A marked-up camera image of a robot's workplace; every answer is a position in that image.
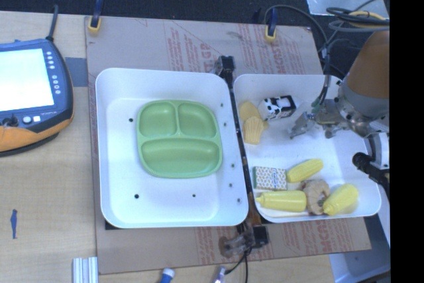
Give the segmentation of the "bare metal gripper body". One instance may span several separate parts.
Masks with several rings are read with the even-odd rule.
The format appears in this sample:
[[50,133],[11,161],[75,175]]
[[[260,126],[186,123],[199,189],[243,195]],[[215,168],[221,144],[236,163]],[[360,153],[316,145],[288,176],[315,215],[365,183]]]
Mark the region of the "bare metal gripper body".
[[321,125],[342,125],[360,137],[368,136],[368,118],[355,109],[344,98],[326,99],[315,115],[315,122]]

